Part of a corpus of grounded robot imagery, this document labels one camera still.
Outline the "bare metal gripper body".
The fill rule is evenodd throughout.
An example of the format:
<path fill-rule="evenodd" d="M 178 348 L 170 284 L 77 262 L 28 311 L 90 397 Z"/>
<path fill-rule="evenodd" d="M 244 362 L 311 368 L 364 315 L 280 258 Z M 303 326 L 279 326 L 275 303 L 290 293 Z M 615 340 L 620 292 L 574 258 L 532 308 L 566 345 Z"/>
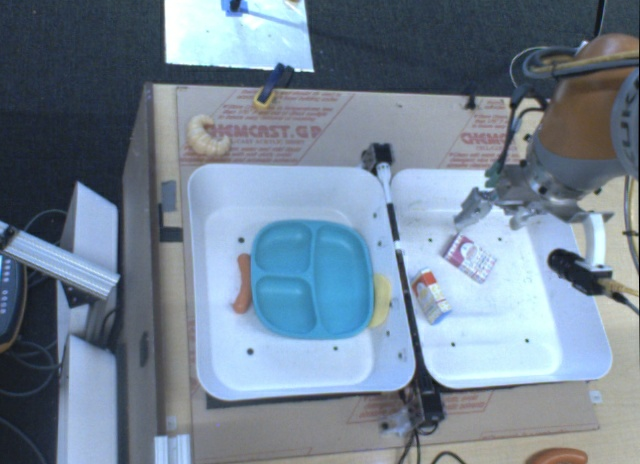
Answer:
<path fill-rule="evenodd" d="M 552 215 L 563 222 L 582 222 L 589 215 L 578 201 L 585 193 L 567 187 L 536 164 L 506 165 L 493 189 L 495 205 L 510 217 L 520 205 L 536 205 L 542 215 Z"/>

